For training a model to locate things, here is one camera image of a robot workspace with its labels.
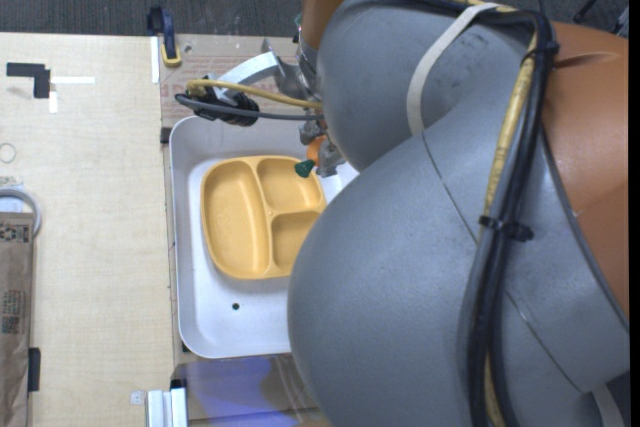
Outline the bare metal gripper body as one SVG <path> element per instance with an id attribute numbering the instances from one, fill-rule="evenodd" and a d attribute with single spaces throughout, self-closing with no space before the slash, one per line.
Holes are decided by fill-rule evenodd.
<path id="1" fill-rule="evenodd" d="M 320 94 L 315 90 L 315 71 L 305 59 L 298 60 L 295 64 L 296 80 L 298 82 L 299 102 L 297 107 L 310 111 L 312 115 L 323 117 L 324 111 Z"/>

